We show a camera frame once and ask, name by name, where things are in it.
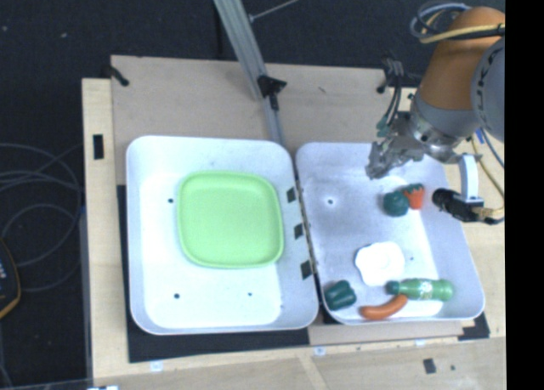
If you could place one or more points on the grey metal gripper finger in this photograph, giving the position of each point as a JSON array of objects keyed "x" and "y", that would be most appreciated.
[
  {"x": 375, "y": 161},
  {"x": 392, "y": 159}
]

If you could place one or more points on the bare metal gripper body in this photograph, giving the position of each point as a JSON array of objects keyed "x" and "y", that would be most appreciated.
[{"x": 427, "y": 142}]

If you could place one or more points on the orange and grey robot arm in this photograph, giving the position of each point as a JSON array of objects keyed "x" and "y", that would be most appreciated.
[{"x": 450, "y": 78}]

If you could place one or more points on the red toy strawberry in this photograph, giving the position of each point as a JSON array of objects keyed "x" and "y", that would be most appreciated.
[{"x": 415, "y": 198}]

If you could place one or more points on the dark green toy pepper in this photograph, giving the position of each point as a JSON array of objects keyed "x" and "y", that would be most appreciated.
[
  {"x": 396, "y": 205},
  {"x": 340, "y": 295}
]

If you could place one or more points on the white plastic tray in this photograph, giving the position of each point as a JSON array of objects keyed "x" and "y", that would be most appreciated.
[
  {"x": 340, "y": 235},
  {"x": 212, "y": 303}
]

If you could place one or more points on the white toy fried egg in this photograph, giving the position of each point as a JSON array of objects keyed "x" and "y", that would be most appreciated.
[{"x": 379, "y": 263}]

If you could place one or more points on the green bottle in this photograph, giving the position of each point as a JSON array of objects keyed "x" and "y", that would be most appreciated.
[{"x": 425, "y": 289}]

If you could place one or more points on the orange toy sausage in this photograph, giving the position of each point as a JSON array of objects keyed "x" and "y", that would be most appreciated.
[{"x": 382, "y": 309}]

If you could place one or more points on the green plate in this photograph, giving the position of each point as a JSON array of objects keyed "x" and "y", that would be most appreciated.
[{"x": 229, "y": 218}]

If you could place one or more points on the brown cardboard board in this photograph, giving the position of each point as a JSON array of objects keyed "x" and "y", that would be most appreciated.
[{"x": 191, "y": 99}]

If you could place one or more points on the black cylinder on white bracket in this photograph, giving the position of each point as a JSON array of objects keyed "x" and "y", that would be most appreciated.
[{"x": 457, "y": 205}]

